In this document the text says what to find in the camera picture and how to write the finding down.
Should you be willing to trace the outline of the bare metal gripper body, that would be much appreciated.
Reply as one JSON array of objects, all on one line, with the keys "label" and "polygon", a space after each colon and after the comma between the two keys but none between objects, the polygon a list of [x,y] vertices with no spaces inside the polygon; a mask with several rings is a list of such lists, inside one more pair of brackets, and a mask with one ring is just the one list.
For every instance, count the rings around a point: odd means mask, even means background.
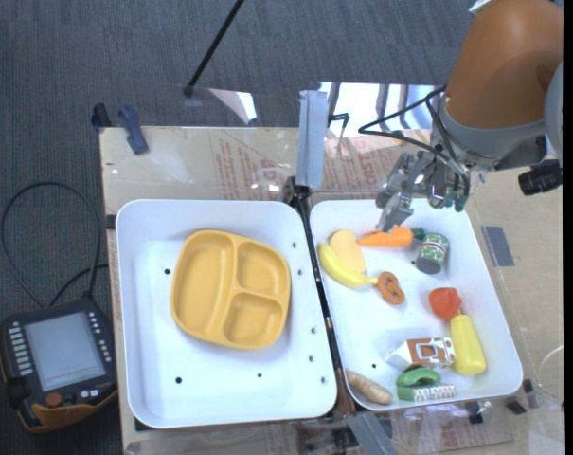
[{"label": "bare metal gripper body", "polygon": [[445,155],[402,153],[376,198],[384,209],[388,201],[403,197],[425,197],[435,209],[464,209],[470,194],[470,176],[465,168]]}]

